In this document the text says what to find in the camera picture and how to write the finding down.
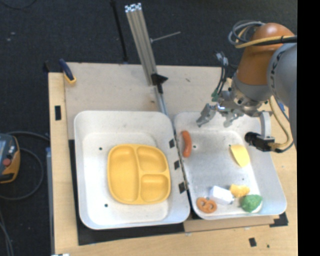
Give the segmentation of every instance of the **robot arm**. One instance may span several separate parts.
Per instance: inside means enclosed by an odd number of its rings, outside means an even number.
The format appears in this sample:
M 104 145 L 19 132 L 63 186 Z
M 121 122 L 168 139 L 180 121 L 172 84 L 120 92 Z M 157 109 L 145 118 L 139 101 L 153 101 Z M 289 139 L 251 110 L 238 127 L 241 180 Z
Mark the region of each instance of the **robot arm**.
M 250 40 L 243 39 L 252 28 L 256 30 Z M 297 147 L 297 36 L 280 24 L 244 21 L 233 27 L 229 41 L 236 48 L 245 48 L 244 53 L 232 77 L 231 87 L 214 91 L 212 101 L 216 105 L 204 107 L 196 121 L 198 126 L 209 122 L 216 112 L 226 117 L 225 127 L 243 115 L 260 117 L 261 134 L 249 132 L 245 140 L 259 150 L 276 151 L 270 146 L 274 138 L 270 138 L 267 125 L 272 112 L 266 115 L 258 110 L 273 95 L 289 108 L 292 137 Z

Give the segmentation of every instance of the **toy sausage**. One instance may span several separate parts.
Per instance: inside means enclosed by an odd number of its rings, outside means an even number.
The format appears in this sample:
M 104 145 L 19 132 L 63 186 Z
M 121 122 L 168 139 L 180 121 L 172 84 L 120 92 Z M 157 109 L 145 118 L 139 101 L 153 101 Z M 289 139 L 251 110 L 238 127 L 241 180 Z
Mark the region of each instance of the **toy sausage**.
M 199 197 L 196 200 L 196 206 L 199 208 L 200 211 L 210 214 L 217 210 L 218 206 L 215 201 L 207 200 L 204 197 Z
M 183 150 L 182 155 L 185 158 L 188 158 L 188 157 L 190 157 L 191 149 L 192 149 L 192 141 L 191 141 L 190 133 L 187 130 L 184 130 L 182 132 L 182 137 L 184 140 L 184 150 Z

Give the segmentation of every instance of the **red button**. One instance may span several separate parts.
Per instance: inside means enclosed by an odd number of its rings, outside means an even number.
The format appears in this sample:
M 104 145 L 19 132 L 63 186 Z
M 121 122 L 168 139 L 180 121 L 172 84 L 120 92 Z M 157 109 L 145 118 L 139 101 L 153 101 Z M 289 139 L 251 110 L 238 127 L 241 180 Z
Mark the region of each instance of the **red button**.
M 9 158 L 3 159 L 2 164 L 5 167 L 8 167 L 9 165 L 11 165 L 11 160 Z

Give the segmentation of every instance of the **white plastic tray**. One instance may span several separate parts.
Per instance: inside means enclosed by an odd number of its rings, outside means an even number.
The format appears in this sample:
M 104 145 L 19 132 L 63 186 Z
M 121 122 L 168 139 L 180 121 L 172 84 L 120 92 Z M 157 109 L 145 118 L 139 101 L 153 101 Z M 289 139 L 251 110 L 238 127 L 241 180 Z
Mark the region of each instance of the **white plastic tray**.
M 199 112 L 183 112 L 174 118 L 179 148 L 184 149 L 182 131 L 188 131 L 192 140 L 191 155 L 182 160 L 196 214 L 205 220 L 217 220 L 283 213 L 287 201 L 271 154 L 249 146 L 244 140 L 247 132 L 261 133 L 259 119 L 245 115 L 225 128 L 223 122 L 226 118 L 220 113 L 201 127 L 196 124 L 199 117 Z M 229 145 L 235 144 L 245 146 L 249 153 L 250 163 L 245 167 L 240 167 L 232 157 Z M 204 213 L 197 208 L 197 198 L 207 198 L 213 186 L 229 189 L 231 184 L 247 185 L 250 194 L 261 195 L 261 209 L 257 213 L 245 212 L 238 198 L 229 205 L 218 204 L 213 213 Z
M 94 230 L 182 223 L 190 214 L 187 192 L 180 193 L 184 182 L 170 119 L 152 111 L 83 111 L 74 119 L 76 175 L 79 215 Z M 109 151 L 119 144 L 144 144 L 159 148 L 166 156 L 171 192 L 160 203 L 130 205 L 116 201 L 107 180 Z

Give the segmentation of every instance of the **yellow and black device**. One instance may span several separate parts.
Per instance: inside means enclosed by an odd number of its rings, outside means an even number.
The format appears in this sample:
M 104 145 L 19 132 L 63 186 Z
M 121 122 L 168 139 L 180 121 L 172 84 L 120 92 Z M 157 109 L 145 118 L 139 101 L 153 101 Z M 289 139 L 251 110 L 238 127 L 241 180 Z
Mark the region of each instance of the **yellow and black device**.
M 0 133 L 0 184 L 13 182 L 20 168 L 20 149 L 16 137 Z

